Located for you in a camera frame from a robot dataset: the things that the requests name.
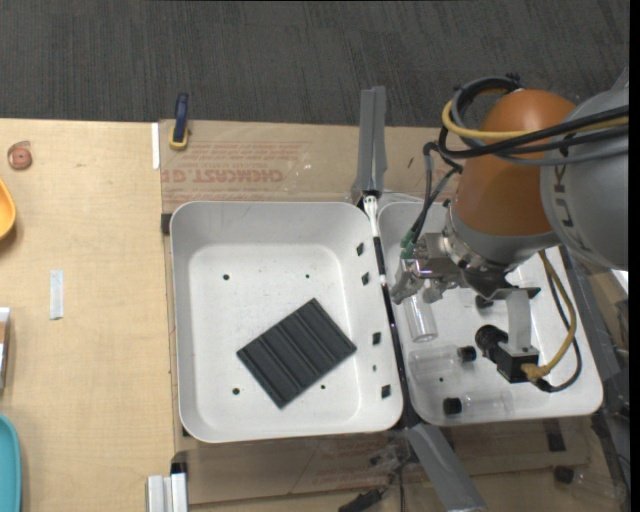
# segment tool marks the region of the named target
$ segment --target yellow cable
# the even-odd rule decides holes
[[[567,291],[564,289],[564,286],[562,286],[562,282],[560,281],[558,274],[553,268],[553,265],[551,265],[551,262],[547,258],[544,250],[539,251],[538,255],[542,259],[545,269],[551,275],[551,278],[553,279],[553,282],[555,283],[556,288],[558,289],[558,292],[562,297],[562,300],[564,300],[564,303],[567,305],[567,309],[569,310],[569,331],[567,332],[567,337],[564,339],[564,342],[560,346],[560,350],[558,350],[553,359],[551,359],[551,361],[549,361],[547,364],[545,364],[544,366],[538,366],[532,363],[525,363],[520,366],[522,371],[527,375],[527,379],[532,382],[535,382],[536,380],[541,379],[542,377],[547,375],[553,369],[553,367],[560,362],[560,360],[564,357],[564,355],[567,353],[567,350],[571,346],[571,342],[573,341],[573,338],[576,334],[578,325],[576,310],[571,303],[571,299],[569,299]]]
[[[489,139],[489,140],[505,140],[511,139],[513,137],[520,137],[522,135],[528,135],[537,130],[529,130],[529,131],[513,131],[513,132],[485,132],[483,130],[472,130],[470,128],[463,128],[462,126],[458,126],[451,119],[451,105],[452,100],[449,100],[447,104],[444,106],[442,110],[442,124],[449,130],[451,133],[455,133],[460,137],[464,137],[466,139]],[[609,121],[602,121],[600,123],[590,124],[588,126],[583,126],[582,128],[567,130],[563,133],[580,133],[580,132],[589,132],[592,130],[601,130],[603,128],[612,128],[614,126],[622,126],[625,124],[629,124],[629,116],[622,116],[616,119],[611,119]]]

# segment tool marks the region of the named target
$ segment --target black wire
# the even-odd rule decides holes
[[[558,297],[558,292],[556,290],[555,282],[553,281],[553,278],[551,277],[551,273],[546,269],[546,267],[545,267],[545,273],[547,275],[547,282],[549,283],[549,287],[551,288],[551,295],[553,296],[553,301],[556,304],[556,308],[558,309],[560,318],[562,318],[562,323],[564,324],[565,328],[569,330],[570,324],[569,324],[569,321],[567,320],[566,315],[564,314],[564,309],[562,308],[562,304],[560,303],[560,298]],[[578,380],[578,377],[582,372],[582,355],[580,354],[580,347],[578,347],[578,341],[576,340],[575,336],[573,337],[571,344],[573,345],[573,350],[576,353],[576,369],[574,370],[573,375],[558,386],[552,386],[549,383],[549,381],[540,378],[535,382],[535,385],[536,387],[538,387],[538,389],[542,391],[546,391],[547,393],[557,393],[558,391],[564,391],[569,386],[571,386],[576,380]]]
[[[561,140],[548,142],[546,144],[538,144],[535,146],[514,148],[504,152],[499,151],[498,153],[496,153],[496,155],[512,156],[512,155],[521,155],[526,153],[537,153],[540,151],[549,151],[551,149],[566,149],[571,146],[586,144],[587,142],[598,142],[602,140],[613,139],[614,137],[624,135],[625,133],[629,133],[628,126],[616,126],[615,128],[610,128],[608,130],[604,130],[601,132],[589,133],[586,135],[582,135],[580,137],[565,137],[565,138],[562,138]]]
[[[398,487],[400,488],[400,512],[406,512],[407,503],[404,495],[404,479],[402,478],[402,471],[404,470],[404,466],[400,466],[398,470]]]
[[[418,215],[418,218],[416,219],[416,221],[413,223],[413,226],[411,227],[411,230],[413,231],[413,236],[412,236],[411,241],[413,243],[416,243],[416,241],[420,237],[420,232],[422,231],[422,228],[424,227],[424,223],[425,223],[425,221],[427,219],[427,213],[429,212],[429,208],[431,208],[431,205],[435,202],[437,197],[440,195],[440,193],[444,189],[444,186],[446,185],[446,183],[449,181],[451,176],[453,176],[456,173],[462,172],[462,166],[460,164],[454,162],[453,160],[450,160],[446,156],[442,155],[442,153],[440,152],[440,148],[438,147],[438,145],[435,142],[427,142],[424,145],[424,148],[422,149],[422,153],[424,154],[425,158],[429,158],[430,157],[431,151],[438,152],[438,154],[440,154],[440,156],[442,157],[443,162],[445,162],[446,164],[451,166],[451,170],[449,170],[449,172],[447,172],[447,174],[445,174],[442,177],[442,179],[436,185],[435,191],[433,191],[433,193],[432,193],[431,190],[432,190],[432,171],[433,171],[433,169],[430,169],[428,165],[425,165],[426,173],[427,173],[427,188],[426,188],[426,193],[425,193],[425,197],[424,197],[424,204],[422,206],[422,210],[420,211],[420,214]]]
[[[459,126],[466,128],[462,121],[462,117],[466,109],[473,103],[475,98],[480,95],[482,92],[487,90],[504,89],[505,93],[513,92],[517,88],[522,88],[522,84],[520,83],[520,78],[517,75],[510,74],[507,75],[507,78],[502,77],[486,77],[481,78],[479,80],[475,80],[466,84],[463,87],[457,89],[456,93],[453,96],[452,104],[451,104],[451,113],[450,117],[453,122],[457,123]],[[576,144],[585,144],[587,142],[594,142],[598,140],[606,140],[618,135],[621,135],[625,132],[628,132],[628,127],[622,127],[622,130],[608,129],[605,131],[597,132],[596,134],[590,134],[589,136],[583,136],[579,138],[575,138],[573,140],[569,140],[573,134],[564,137],[560,141],[554,141],[547,144],[540,144],[536,146],[529,146],[527,148],[515,148],[511,151],[496,151],[494,154],[501,158],[507,158],[511,155],[516,154],[526,154],[533,153],[537,151],[547,151],[550,149],[559,149],[559,148],[567,148]],[[487,145],[482,143],[481,141],[460,137],[461,140],[467,144],[471,148],[486,148]]]
[[[416,219],[416,221],[413,223],[413,226],[411,226],[411,229],[413,230],[413,232],[418,234],[422,230],[422,226],[424,225],[424,221],[427,217],[427,210],[429,209],[427,205],[429,203],[429,198],[431,197],[431,187],[433,183],[433,169],[430,168],[430,166],[427,164],[426,159],[429,158],[431,150],[437,149],[437,147],[438,146],[435,144],[435,142],[427,142],[422,148],[422,154],[424,155],[424,158],[425,158],[427,186],[425,189],[424,203],[422,205],[422,210],[420,211],[420,215],[418,215],[418,218]],[[413,241],[415,242],[415,240],[417,239],[417,236],[414,235],[413,238],[414,238]]]
[[[513,149],[530,142],[536,142],[556,135],[570,133],[579,128],[583,128],[592,124],[618,119],[626,115],[629,115],[628,105],[605,110],[604,112],[598,112],[596,114],[581,117],[579,119],[572,119],[571,121],[566,121],[549,128],[543,128],[542,130],[536,130],[525,135],[520,135],[519,137],[512,137],[510,139],[493,144],[488,144],[486,146],[474,147],[472,149],[466,149],[462,151],[452,151],[447,147],[447,135],[449,133],[449,130],[445,126],[443,126],[440,130],[440,136],[438,138],[438,148],[443,156],[453,159],[473,158],[477,156],[491,155],[500,151]]]

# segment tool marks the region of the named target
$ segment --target black cable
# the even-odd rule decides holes
[[[471,105],[473,100],[482,92],[494,88],[496,84],[496,78],[489,77],[486,79],[476,80],[471,82],[468,86],[460,88],[453,96],[451,103],[451,118],[461,128],[467,128],[462,119],[464,111]],[[510,82],[507,80],[504,83],[505,92],[512,92],[513,86],[509,86]],[[595,133],[589,133],[580,137],[575,137],[575,134],[568,134],[560,140],[548,142],[546,144],[538,144],[535,146],[514,148],[509,151],[496,152],[495,155],[501,158],[508,158],[512,155],[536,153],[541,151],[549,151],[552,149],[566,149],[571,146],[579,144],[587,144],[590,142],[598,142],[602,140],[612,139],[620,135],[624,135],[629,132],[628,126],[618,126],[607,130],[598,131]],[[471,148],[485,147],[486,144],[466,137],[460,137],[461,140]]]
[[[553,278],[551,277],[551,273],[546,268],[545,268],[545,273],[547,275],[547,282],[549,283],[549,288],[551,288],[551,295],[553,296],[553,301],[556,304],[556,308],[558,310],[558,313],[560,314],[562,323],[564,324],[565,328],[569,330],[570,324],[569,324],[569,321],[567,320],[566,315],[564,314],[564,309],[562,308],[562,304],[560,303],[560,298],[558,297],[556,285],[553,281]],[[541,391],[545,391],[547,393],[557,393],[558,391],[564,391],[569,386],[571,386],[576,380],[578,380],[578,377],[582,372],[582,355],[580,354],[580,347],[578,346],[578,341],[576,340],[575,336],[573,337],[571,344],[573,345],[573,350],[576,353],[576,369],[574,370],[573,375],[558,386],[552,386],[549,383],[549,381],[543,378],[540,378],[535,382],[535,386],[538,389],[540,389]]]
[[[566,121],[549,128],[543,128],[542,130],[536,130],[525,135],[520,135],[519,137],[512,137],[510,139],[495,142],[493,144],[488,144],[486,146],[475,147],[462,151],[453,151],[447,147],[447,135],[449,133],[449,130],[445,126],[443,126],[440,130],[440,136],[438,138],[438,148],[442,155],[452,159],[473,158],[477,156],[491,155],[499,151],[509,150],[518,146],[522,146],[523,144],[536,142],[549,137],[554,137],[556,135],[570,133],[585,126],[611,121],[613,119],[618,119],[627,115],[629,115],[629,106],[624,105],[622,107],[605,110],[603,112],[591,114],[579,119],[572,119],[571,121]]]
[[[431,150],[434,148],[437,148],[437,145],[434,142],[427,142],[422,148],[422,154],[424,155],[424,158],[425,158],[424,166],[425,166],[425,172],[426,172],[427,185],[425,189],[424,203],[422,205],[422,210],[420,211],[420,215],[418,215],[418,218],[416,219],[416,221],[413,223],[413,226],[411,226],[411,229],[414,231],[414,233],[420,233],[420,231],[422,230],[422,226],[424,225],[424,220],[427,217],[427,210],[429,209],[429,206],[427,205],[429,203],[429,198],[431,197],[431,187],[433,182],[433,168],[432,166],[429,165],[427,159],[430,158]]]
[[[363,494],[358,494],[353,500],[349,503],[342,505],[338,512],[363,512],[364,510],[368,510],[376,503],[382,501],[383,496],[387,492],[387,489],[372,489],[371,491],[365,492]]]
[[[512,164],[529,165],[532,167],[544,167],[555,165],[569,165],[577,164],[581,162],[591,162],[593,160],[602,160],[605,158],[612,158],[618,155],[624,155],[629,153],[629,145],[619,147],[608,147],[596,151],[588,151],[580,154],[567,155],[567,156],[548,156],[545,155],[542,158],[516,158],[514,156],[505,156],[504,153],[498,152],[495,154],[497,158],[505,160]]]
[[[588,133],[579,137],[566,137],[546,144],[538,144],[535,146],[525,146],[510,149],[509,151],[500,151],[496,156],[522,155],[527,153],[538,153],[540,151],[549,151],[552,149],[566,149],[579,144],[587,144],[588,142],[599,142],[602,140],[613,139],[620,135],[629,133],[629,126],[616,126],[601,132]]]
[[[492,91],[496,88],[504,89],[505,93],[510,93],[510,92],[513,92],[518,87],[522,88],[522,84],[520,83],[520,79],[519,77],[517,77],[517,75],[515,76],[507,75],[507,78],[486,77],[486,78],[481,78],[473,82],[470,82],[469,84],[466,84],[465,86],[458,88],[456,93],[453,95],[453,99],[451,101],[450,117],[452,121],[456,123],[458,126],[460,126],[461,128],[466,128],[464,121],[462,119],[463,114],[466,111],[466,109],[471,105],[471,103],[473,103],[473,101],[478,95],[480,95],[483,92],[487,92],[489,90]],[[607,129],[604,131],[597,132],[597,134],[591,134],[592,136],[595,135],[594,139],[591,139],[591,137],[585,136],[585,137],[576,138],[570,142],[569,141],[563,142],[568,139],[568,137],[564,137],[561,141],[541,144],[535,147],[530,146],[528,148],[516,148],[511,151],[499,151],[499,152],[495,152],[494,154],[496,157],[502,158],[512,163],[538,165],[538,162],[534,163],[534,161],[528,160],[528,159],[512,158],[511,155],[515,155],[519,153],[526,154],[529,152],[536,152],[536,151],[547,151],[549,149],[567,148],[569,146],[576,145],[576,144],[585,144],[587,142],[593,142],[596,140],[610,139],[618,135],[621,135],[623,133],[624,132],[616,132],[615,129]],[[460,137],[460,138],[465,144],[467,144],[467,146],[471,148],[480,148],[480,147],[487,146],[487,144],[485,144],[480,140],[465,138],[465,137]],[[595,158],[598,155],[599,153],[596,153],[594,155],[585,154],[585,155],[580,155],[580,158],[591,159],[591,158]]]
[[[447,172],[447,174],[445,174],[442,177],[442,179],[438,182],[433,192],[432,192],[433,169],[426,161],[427,158],[431,157],[431,151],[436,151],[442,157],[443,162],[451,166],[451,170],[449,170],[449,172]],[[424,227],[424,223],[427,219],[427,213],[429,212],[429,208],[431,208],[431,205],[435,202],[437,197],[440,195],[440,193],[444,189],[449,179],[451,179],[451,176],[453,176],[456,173],[462,172],[462,166],[454,162],[453,160],[447,158],[446,156],[442,155],[442,153],[440,152],[440,148],[435,142],[427,142],[422,148],[422,153],[424,154],[424,157],[425,157],[427,187],[426,187],[426,193],[424,197],[424,204],[422,206],[422,210],[420,211],[418,218],[416,219],[416,221],[413,223],[413,226],[411,227],[411,230],[413,231],[413,237],[411,241],[413,243],[416,243],[416,241],[420,237],[420,232]]]
[[[400,466],[398,470],[398,487],[400,488],[400,512],[406,512],[407,510],[407,502],[404,495],[404,480],[402,478],[402,471],[404,470],[404,466]]]

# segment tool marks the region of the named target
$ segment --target wooden table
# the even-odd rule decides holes
[[[415,140],[424,137],[406,130]],[[388,140],[405,138],[394,132]],[[0,151],[21,140],[31,141],[31,167],[14,171],[0,158],[0,177],[18,213],[15,230],[0,241],[0,305],[11,307],[12,318],[0,412],[20,438],[23,511],[143,511],[146,478],[167,474],[174,455],[161,185],[151,125],[0,120]],[[54,269],[64,272],[64,315],[50,320]],[[597,439],[589,442],[593,464],[606,471]],[[553,487],[549,471],[474,481],[492,511],[616,510],[574,502]],[[407,492],[409,505],[443,510],[429,486]],[[354,495],[197,509],[325,511]],[[377,510],[397,505],[390,497]]]

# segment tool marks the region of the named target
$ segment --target orange bowl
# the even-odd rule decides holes
[[[0,240],[9,234],[16,221],[16,205],[11,199],[2,179],[0,179]]]

